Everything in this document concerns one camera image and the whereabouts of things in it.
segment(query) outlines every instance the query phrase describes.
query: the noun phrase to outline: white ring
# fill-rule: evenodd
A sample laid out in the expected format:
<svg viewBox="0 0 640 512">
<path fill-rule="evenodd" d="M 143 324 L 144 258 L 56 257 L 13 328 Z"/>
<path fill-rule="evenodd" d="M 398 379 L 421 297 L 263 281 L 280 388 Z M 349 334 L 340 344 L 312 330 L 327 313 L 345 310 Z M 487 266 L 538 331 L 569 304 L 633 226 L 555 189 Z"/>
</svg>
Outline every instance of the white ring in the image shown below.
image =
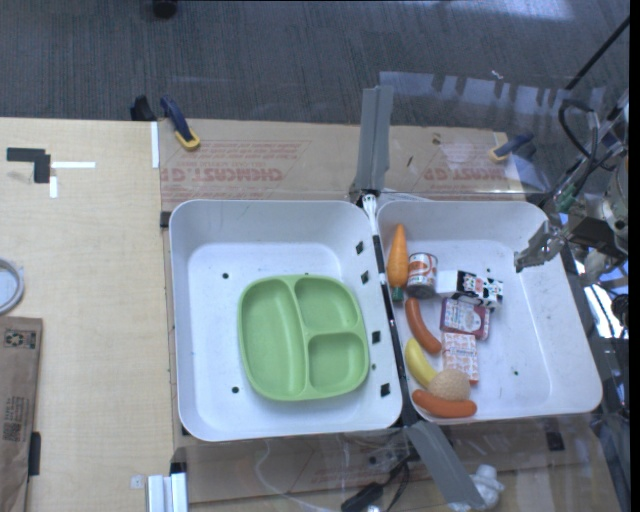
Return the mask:
<svg viewBox="0 0 640 512">
<path fill-rule="evenodd" d="M 7 269 L 17 283 L 16 290 L 13 292 L 11 298 L 4 304 L 0 304 L 0 315 L 4 315 L 11 311 L 15 305 L 20 302 L 22 294 L 24 293 L 24 279 L 15 265 L 3 258 L 0 258 L 0 268 Z"/>
</svg>

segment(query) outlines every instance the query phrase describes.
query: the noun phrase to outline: yellow banana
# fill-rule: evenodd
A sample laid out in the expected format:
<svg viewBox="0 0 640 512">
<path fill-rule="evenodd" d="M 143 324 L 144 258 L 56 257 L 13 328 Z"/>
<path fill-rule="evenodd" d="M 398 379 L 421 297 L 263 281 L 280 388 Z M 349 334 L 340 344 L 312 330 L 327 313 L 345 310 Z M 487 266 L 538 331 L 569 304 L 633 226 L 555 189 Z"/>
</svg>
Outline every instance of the yellow banana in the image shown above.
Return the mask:
<svg viewBox="0 0 640 512">
<path fill-rule="evenodd" d="M 428 388 L 431 379 L 433 379 L 438 372 L 431 366 L 422 353 L 422 348 L 415 338 L 409 339 L 405 345 L 404 360 L 413 378 L 416 379 L 422 387 Z"/>
</svg>

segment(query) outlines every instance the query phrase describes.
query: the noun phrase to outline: green plate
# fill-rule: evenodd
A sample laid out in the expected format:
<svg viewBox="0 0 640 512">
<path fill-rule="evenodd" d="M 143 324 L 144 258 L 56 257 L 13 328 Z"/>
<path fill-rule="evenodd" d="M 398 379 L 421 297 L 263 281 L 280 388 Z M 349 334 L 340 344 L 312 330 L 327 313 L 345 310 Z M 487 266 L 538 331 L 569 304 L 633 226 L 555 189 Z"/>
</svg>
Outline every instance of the green plate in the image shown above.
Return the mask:
<svg viewBox="0 0 640 512">
<path fill-rule="evenodd" d="M 285 275 L 253 282 L 240 297 L 238 333 L 251 385 L 273 400 L 347 393 L 369 370 L 360 307 L 333 278 Z"/>
</svg>

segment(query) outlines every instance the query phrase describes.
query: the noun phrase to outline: orange carrot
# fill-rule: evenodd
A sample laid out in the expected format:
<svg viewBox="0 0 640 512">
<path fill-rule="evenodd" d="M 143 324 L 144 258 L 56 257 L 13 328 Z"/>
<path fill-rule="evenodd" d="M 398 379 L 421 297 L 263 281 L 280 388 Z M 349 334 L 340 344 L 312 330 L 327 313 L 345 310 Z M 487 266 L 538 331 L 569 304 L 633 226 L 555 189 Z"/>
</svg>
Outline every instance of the orange carrot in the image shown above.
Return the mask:
<svg viewBox="0 0 640 512">
<path fill-rule="evenodd" d="M 444 400 L 423 389 L 416 389 L 411 398 L 416 405 L 440 418 L 466 418 L 478 410 L 473 400 Z"/>
<path fill-rule="evenodd" d="M 404 225 L 398 224 L 389 249 L 387 263 L 387 279 L 392 289 L 392 299 L 396 302 L 403 298 L 402 288 L 409 278 L 409 253 L 407 251 L 407 237 Z"/>
<path fill-rule="evenodd" d="M 420 313 L 420 302 L 415 297 L 409 297 L 404 303 L 404 308 L 407 314 L 407 322 L 409 323 L 409 329 L 414 338 L 418 340 L 422 348 L 424 348 L 429 354 L 437 354 L 442 350 L 442 343 L 436 338 L 431 331 L 427 329 L 427 326 L 422 320 Z"/>
</svg>

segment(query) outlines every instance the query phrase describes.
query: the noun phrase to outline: can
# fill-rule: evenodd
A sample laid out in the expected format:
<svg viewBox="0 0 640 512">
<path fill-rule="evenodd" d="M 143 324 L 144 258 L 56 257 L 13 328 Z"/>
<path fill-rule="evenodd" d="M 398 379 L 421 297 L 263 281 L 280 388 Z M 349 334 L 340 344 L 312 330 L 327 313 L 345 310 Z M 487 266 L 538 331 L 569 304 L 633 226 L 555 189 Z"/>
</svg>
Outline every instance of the can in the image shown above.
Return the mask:
<svg viewBox="0 0 640 512">
<path fill-rule="evenodd" d="M 409 278 L 406 291 L 410 297 L 428 299 L 436 294 L 438 258 L 427 252 L 416 252 L 409 256 Z"/>
</svg>

